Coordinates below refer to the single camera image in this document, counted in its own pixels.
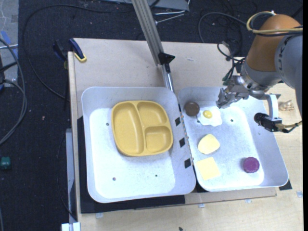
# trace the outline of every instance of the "table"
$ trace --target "table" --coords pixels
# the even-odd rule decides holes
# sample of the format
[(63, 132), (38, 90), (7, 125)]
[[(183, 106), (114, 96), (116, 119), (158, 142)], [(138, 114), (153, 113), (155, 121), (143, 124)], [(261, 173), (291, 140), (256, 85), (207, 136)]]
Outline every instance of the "table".
[[(82, 214), (77, 142), (82, 92), (91, 86), (162, 87), (164, 82), (146, 41), (75, 40), (87, 56), (87, 61), (80, 63), (72, 52), (68, 53), (77, 220), (82, 231), (303, 230), (301, 127), (287, 135), (276, 134), (289, 171), (293, 187), (290, 190), (192, 192), (185, 196), (184, 205), (106, 212), (103, 218)], [(170, 64), (176, 95), (184, 87), (221, 86), (221, 78), (231, 67), (231, 62), (218, 52), (216, 44), (163, 42), (163, 47), (166, 53), (176, 56)], [(293, 100), (296, 106), (295, 91), (285, 84), (276, 85), (271, 92), (281, 93), (281, 101)], [(301, 120), (296, 108), (280, 112), (280, 117), (285, 124)]]

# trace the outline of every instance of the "teal object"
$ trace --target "teal object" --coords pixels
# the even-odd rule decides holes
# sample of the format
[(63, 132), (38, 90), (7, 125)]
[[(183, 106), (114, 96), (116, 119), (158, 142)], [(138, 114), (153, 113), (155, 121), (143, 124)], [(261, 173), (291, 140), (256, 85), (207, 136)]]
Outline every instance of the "teal object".
[(12, 168), (12, 164), (11, 164), (11, 159), (8, 156), (4, 156), (1, 158), (0, 160), (0, 169), (1, 170), (7, 170), (7, 169), (11, 169)]

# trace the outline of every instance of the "toy fried egg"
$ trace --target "toy fried egg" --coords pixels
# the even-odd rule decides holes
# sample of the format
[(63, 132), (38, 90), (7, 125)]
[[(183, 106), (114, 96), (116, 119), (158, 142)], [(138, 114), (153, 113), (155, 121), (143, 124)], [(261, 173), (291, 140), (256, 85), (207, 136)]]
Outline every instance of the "toy fried egg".
[(220, 110), (216, 106), (202, 107), (197, 118), (203, 126), (211, 125), (217, 127), (222, 124)]

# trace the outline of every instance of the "purple round object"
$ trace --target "purple round object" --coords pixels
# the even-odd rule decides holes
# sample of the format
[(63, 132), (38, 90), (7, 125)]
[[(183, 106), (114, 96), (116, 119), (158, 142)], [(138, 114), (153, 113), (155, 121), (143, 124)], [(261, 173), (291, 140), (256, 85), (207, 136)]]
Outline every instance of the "purple round object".
[(243, 168), (246, 173), (255, 173), (259, 170), (260, 163), (256, 158), (250, 156), (244, 160)]

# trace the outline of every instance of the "egg yolk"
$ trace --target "egg yolk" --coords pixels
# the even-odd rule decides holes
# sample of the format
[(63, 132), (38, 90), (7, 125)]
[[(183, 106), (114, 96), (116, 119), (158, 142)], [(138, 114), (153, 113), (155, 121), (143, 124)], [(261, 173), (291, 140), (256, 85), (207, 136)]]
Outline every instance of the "egg yolk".
[(208, 119), (212, 118), (212, 116), (213, 116), (212, 112), (210, 112), (209, 110), (204, 110), (202, 114), (203, 114), (204, 117), (206, 117)]

